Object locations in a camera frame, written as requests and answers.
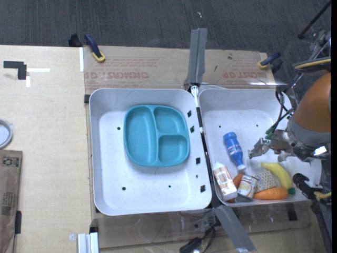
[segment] yellow clamp pad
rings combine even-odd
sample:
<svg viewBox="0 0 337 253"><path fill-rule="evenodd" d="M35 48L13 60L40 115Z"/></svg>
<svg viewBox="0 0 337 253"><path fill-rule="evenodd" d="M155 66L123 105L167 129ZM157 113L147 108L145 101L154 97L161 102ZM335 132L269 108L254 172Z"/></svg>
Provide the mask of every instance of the yellow clamp pad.
<svg viewBox="0 0 337 253"><path fill-rule="evenodd" d="M92 54L97 62L102 63L105 61L105 55L101 51L100 51L101 57L97 57L97 55L94 52L92 52Z"/></svg>
<svg viewBox="0 0 337 253"><path fill-rule="evenodd" d="M261 65L261 62L262 62L262 61L263 61L263 60L260 60L260 61L258 61L258 63L256 64L257 67L258 67L260 70L266 69L266 68L269 66L269 64L267 64L267 65Z"/></svg>

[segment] carrot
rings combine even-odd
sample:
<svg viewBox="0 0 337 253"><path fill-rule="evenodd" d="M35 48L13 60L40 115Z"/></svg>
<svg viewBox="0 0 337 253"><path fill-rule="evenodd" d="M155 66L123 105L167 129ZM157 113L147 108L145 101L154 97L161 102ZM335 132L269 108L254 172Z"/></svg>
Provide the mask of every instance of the carrot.
<svg viewBox="0 0 337 253"><path fill-rule="evenodd" d="M254 199L259 200L283 200L288 195L284 187L268 188L254 194Z"/></svg>
<svg viewBox="0 0 337 253"><path fill-rule="evenodd" d="M233 183L234 183L236 188L239 187L242 177L243 177L243 173L239 173L237 176L234 177ZM235 202L235 199L230 199L227 202L233 203L233 202Z"/></svg>

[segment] blue plate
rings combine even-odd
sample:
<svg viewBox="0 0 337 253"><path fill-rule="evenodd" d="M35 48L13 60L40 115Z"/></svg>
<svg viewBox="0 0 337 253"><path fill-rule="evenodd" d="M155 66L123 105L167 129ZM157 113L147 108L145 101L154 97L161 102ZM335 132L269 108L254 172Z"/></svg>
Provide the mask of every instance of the blue plate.
<svg viewBox="0 0 337 253"><path fill-rule="evenodd" d="M128 157L147 167L182 163L190 152L184 116L164 105L138 105L124 118L124 145Z"/></svg>

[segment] blue clamp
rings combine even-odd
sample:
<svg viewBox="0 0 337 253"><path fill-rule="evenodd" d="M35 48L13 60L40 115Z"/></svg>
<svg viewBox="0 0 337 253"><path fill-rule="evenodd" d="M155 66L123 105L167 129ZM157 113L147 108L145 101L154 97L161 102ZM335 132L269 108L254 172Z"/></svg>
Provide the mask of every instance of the blue clamp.
<svg viewBox="0 0 337 253"><path fill-rule="evenodd" d="M86 44L90 45L93 57L96 59L97 62L102 63L105 61L104 54L98 48L95 40L89 34L84 35L84 39L86 40Z"/></svg>
<svg viewBox="0 0 337 253"><path fill-rule="evenodd" d="M281 53L274 53L271 56L267 57L265 60L258 61L257 67L260 70L263 70L266 67L268 67L269 64L273 63L279 57L281 57Z"/></svg>

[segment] banana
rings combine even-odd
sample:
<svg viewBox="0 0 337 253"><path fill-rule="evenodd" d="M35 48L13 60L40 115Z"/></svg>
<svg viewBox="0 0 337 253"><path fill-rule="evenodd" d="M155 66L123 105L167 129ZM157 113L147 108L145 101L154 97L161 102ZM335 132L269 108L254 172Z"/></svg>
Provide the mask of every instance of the banana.
<svg viewBox="0 0 337 253"><path fill-rule="evenodd" d="M294 188L292 188L291 178L287 171L278 163L264 163L261 162L261 166L270 170L279 179L281 186L288 190L289 194L294 194Z"/></svg>

